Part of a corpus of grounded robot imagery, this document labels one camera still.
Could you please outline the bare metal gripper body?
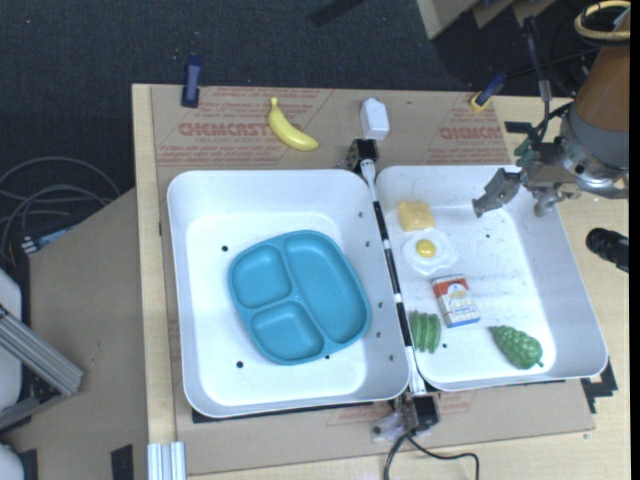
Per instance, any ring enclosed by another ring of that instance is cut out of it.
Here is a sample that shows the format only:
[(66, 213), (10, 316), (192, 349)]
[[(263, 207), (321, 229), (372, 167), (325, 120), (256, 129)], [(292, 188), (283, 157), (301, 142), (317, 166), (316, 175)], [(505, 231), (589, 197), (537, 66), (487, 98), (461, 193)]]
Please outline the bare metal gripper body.
[(530, 153), (519, 159), (520, 181), (536, 196), (574, 199), (590, 193), (606, 199), (627, 199), (623, 172), (589, 157)]

